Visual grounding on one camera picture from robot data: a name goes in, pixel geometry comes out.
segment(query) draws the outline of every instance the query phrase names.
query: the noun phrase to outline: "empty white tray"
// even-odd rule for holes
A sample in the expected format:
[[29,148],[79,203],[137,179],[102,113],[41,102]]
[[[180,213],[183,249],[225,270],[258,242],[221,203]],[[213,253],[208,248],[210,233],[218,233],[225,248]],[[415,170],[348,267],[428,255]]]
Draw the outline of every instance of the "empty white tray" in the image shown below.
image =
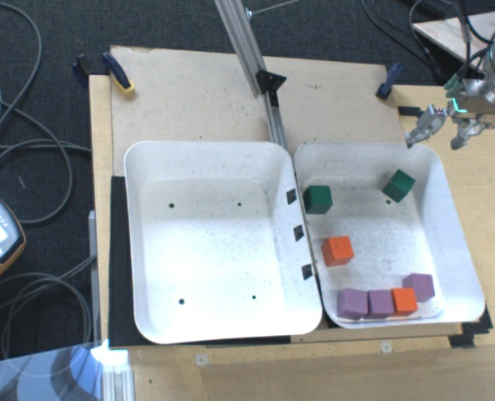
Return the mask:
[[[328,185],[333,206],[306,215],[324,308],[338,325],[381,327],[428,322],[469,322],[485,301],[438,156],[425,145],[310,143],[295,153],[302,191]],[[396,170],[415,179],[399,203],[382,193]],[[355,257],[327,267],[321,244],[349,236]],[[402,286],[412,272],[433,277],[436,296],[408,317],[352,321],[338,316],[344,288],[365,291]]]
[[127,151],[124,168],[134,318],[144,337],[186,343],[316,328],[321,300],[284,149],[144,141]]

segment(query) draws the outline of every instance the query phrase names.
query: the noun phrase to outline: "dark floor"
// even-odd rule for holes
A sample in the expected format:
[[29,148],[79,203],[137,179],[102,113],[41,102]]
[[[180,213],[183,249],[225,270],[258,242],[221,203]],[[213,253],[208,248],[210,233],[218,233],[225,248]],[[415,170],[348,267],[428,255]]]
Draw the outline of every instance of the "dark floor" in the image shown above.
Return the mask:
[[[244,0],[255,11],[287,0]],[[46,124],[62,140],[90,146],[88,95],[72,73],[72,63],[88,55],[92,71],[102,73],[102,52],[109,45],[233,52],[213,0],[0,0],[27,13],[43,38],[43,59],[30,90],[18,107]],[[495,0],[464,0],[469,14],[495,10]],[[452,7],[429,2],[446,16]],[[367,0],[371,9],[371,0]],[[421,49],[407,28],[409,5],[376,0],[382,33],[366,16],[361,0],[300,0],[288,8],[253,19],[260,49],[267,56],[403,66],[400,84],[437,84]],[[428,20],[417,12],[416,20]],[[30,74],[36,58],[33,30],[15,12],[0,7],[0,86],[12,101]],[[451,75],[460,63],[432,47],[439,64]],[[44,138],[20,117],[3,126],[0,144]],[[74,189],[63,211],[45,224],[25,226],[26,251],[1,277],[24,272],[61,275],[88,256],[88,213],[93,209],[89,155],[71,153]],[[34,219],[55,210],[67,188],[68,175],[55,151],[28,151],[0,166],[0,196],[20,219]],[[88,273],[72,280],[89,300]],[[24,282],[0,287],[0,304],[15,298]],[[8,309],[0,311],[0,338]],[[11,355],[40,352],[82,342],[78,303],[62,288],[30,302],[13,319]]]

